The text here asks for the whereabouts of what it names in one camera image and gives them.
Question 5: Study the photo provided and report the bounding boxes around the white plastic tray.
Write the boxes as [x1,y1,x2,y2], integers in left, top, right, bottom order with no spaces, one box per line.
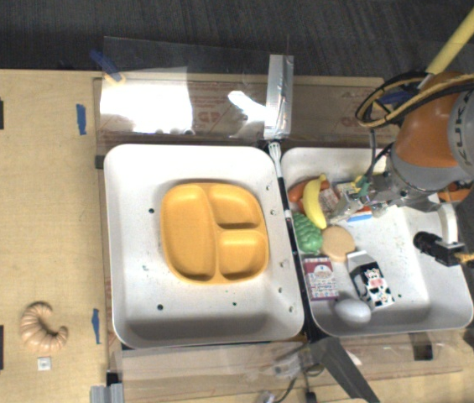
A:
[280,146,474,338]
[102,143,306,349]

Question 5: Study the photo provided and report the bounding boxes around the orange divided plate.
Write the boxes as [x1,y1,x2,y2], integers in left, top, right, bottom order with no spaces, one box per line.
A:
[159,181,271,285]

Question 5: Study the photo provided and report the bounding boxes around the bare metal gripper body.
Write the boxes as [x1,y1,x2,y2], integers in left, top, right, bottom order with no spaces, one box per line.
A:
[344,169,435,214]

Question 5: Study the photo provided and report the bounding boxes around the pink printed carton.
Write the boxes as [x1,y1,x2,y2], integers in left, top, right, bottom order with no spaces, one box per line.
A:
[302,255,341,302]

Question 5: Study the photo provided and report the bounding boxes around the black cylinder on white bracket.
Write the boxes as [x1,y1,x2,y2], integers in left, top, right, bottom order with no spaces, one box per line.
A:
[413,201,466,268]

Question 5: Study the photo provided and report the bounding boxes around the yellow banana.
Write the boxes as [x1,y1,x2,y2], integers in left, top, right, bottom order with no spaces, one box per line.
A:
[301,173,330,231]

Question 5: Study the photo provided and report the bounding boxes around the white egg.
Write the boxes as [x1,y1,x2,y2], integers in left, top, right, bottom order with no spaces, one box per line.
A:
[333,297,373,325]

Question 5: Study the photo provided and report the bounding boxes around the tan round biscuit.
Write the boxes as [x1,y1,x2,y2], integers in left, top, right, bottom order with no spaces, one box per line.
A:
[320,224,357,263]

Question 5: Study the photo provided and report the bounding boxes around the green grapes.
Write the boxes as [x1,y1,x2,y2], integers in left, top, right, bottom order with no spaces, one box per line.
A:
[291,211,324,255]

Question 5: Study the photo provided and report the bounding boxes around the white printed packet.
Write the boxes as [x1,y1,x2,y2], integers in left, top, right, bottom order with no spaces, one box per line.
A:
[317,186,341,214]

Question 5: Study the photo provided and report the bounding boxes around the cow print milk carton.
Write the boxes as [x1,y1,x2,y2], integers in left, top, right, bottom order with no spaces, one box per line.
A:
[346,249,397,311]

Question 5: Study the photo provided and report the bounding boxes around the tan croissant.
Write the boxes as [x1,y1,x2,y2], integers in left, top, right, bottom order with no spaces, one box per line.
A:
[18,301,70,357]

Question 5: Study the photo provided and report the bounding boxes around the blue and orange packet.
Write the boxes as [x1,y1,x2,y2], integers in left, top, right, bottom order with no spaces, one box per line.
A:
[344,208,374,223]

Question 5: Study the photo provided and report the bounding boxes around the orange-red sausage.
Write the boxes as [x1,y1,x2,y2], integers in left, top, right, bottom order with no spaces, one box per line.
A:
[287,178,331,214]

